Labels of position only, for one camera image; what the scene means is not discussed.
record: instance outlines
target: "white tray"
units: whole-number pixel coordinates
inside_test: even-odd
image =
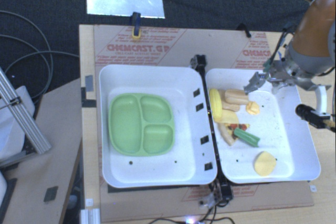
[[[256,70],[212,69],[206,75],[209,89],[243,89]],[[251,92],[249,99],[260,106],[259,115],[250,115],[242,105],[237,112],[240,123],[250,124],[249,133],[260,137],[259,147],[237,140],[229,146],[214,123],[220,163],[224,175],[235,183],[314,180],[320,175],[320,163],[308,128],[308,123],[295,114],[300,104],[296,87],[281,88],[271,93],[266,82]],[[256,156],[268,151],[277,159],[275,170],[267,177],[259,176],[253,167]]]
[[[110,65],[99,75],[102,127],[102,171],[118,188],[205,185],[217,175],[213,141],[201,76],[191,68]],[[170,103],[175,144],[159,156],[126,156],[117,152],[108,135],[108,107],[122,93],[160,95]],[[198,112],[196,106],[203,104]],[[208,142],[201,144],[201,138]]]

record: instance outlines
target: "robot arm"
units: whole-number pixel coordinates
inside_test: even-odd
[[[244,87],[245,93],[260,88],[266,81],[272,83],[273,93],[282,87],[294,85],[306,91],[314,91],[317,108],[299,105],[296,113],[316,128],[327,127],[335,131],[334,123],[329,122],[330,115],[326,114],[326,90],[330,86],[312,82],[315,76],[327,74],[327,70],[335,68],[335,0],[312,0],[286,47],[285,56],[274,60],[288,33],[290,32],[284,29],[275,52],[264,64],[263,73],[254,74]]]

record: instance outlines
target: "green divided plate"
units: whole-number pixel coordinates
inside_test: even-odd
[[[131,156],[154,156],[168,152],[175,141],[174,117],[162,97],[124,93],[110,103],[109,135],[113,147]]]

